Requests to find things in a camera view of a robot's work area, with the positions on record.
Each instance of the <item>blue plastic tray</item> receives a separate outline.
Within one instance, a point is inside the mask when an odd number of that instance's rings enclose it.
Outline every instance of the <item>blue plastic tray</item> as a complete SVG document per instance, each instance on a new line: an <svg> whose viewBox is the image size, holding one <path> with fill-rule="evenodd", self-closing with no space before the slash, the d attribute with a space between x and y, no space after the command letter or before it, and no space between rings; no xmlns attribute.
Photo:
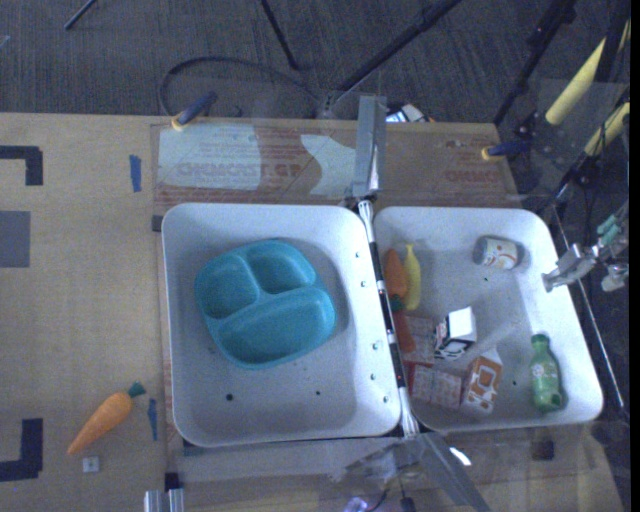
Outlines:
<svg viewBox="0 0 640 512"><path fill-rule="evenodd" d="M280 240L244 245L198 272L195 296L221 352L257 370L314 350L331 336L336 311L307 258Z"/></svg>

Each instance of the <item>yellow banana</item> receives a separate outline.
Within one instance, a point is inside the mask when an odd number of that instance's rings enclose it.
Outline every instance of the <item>yellow banana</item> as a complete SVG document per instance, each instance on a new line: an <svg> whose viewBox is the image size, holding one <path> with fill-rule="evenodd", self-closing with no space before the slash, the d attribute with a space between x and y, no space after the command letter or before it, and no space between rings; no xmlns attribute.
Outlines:
<svg viewBox="0 0 640 512"><path fill-rule="evenodd" d="M422 288L422 277L420 274L420 263L413 252L413 244L406 244L407 255L404 259L404 270L407 275L408 289L404 296L403 303L407 311L413 311L420 305L420 291Z"/></svg>

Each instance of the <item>yellow pole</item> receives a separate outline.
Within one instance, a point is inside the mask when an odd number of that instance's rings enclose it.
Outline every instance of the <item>yellow pole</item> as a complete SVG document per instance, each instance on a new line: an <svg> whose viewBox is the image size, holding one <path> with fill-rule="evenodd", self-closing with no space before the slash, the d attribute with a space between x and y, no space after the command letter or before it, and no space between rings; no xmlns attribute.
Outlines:
<svg viewBox="0 0 640 512"><path fill-rule="evenodd" d="M620 41L620 47L618 51L624 48L627 41L631 39L631 20L627 22L625 26L622 39ZM556 99L553 105L547 110L545 114L546 120L549 124L558 126L569 113L576 106L576 103L580 101L580 98L589 90L598 70L598 63L600 62L600 56L604 48L605 39L603 39L598 47L594 50L591 56L583 64L580 70L573 77L569 85L565 88L562 94Z"/></svg>
<svg viewBox="0 0 640 512"><path fill-rule="evenodd" d="M624 116L631 112L631 103L626 102L617 108L605 121L604 126L598 128L593 134L584 152L588 156L598 156L609 143L622 133L624 127Z"/></svg>

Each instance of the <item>green plastic bottle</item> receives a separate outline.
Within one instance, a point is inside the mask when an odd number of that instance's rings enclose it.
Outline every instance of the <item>green plastic bottle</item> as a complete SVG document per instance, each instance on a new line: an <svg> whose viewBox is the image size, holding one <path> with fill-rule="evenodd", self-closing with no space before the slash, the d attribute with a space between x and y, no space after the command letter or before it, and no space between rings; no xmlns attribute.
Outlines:
<svg viewBox="0 0 640 512"><path fill-rule="evenodd" d="M529 365L533 386L533 403L542 412L562 409L564 397L560 390L560 369L549 349L549 337L536 334L531 337L535 355Z"/></svg>

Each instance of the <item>toy carrot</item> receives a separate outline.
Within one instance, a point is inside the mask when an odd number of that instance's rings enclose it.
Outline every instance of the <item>toy carrot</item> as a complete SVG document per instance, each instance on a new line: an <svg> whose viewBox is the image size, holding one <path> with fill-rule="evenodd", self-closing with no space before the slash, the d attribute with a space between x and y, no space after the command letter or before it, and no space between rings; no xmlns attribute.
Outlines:
<svg viewBox="0 0 640 512"><path fill-rule="evenodd" d="M84 424L82 430L69 445L67 454L72 455L79 452L122 423L133 409L133 398L144 393L146 391L142 384L134 382L126 393L118 391L107 398Z"/></svg>
<svg viewBox="0 0 640 512"><path fill-rule="evenodd" d="M409 329L407 317L404 314L404 304L398 297L391 299L391 314L400 350L405 353L413 352L416 349L416 340Z"/></svg>
<svg viewBox="0 0 640 512"><path fill-rule="evenodd" d="M404 298L408 290L407 274L400 256L394 249L387 251L383 274L389 297Z"/></svg>

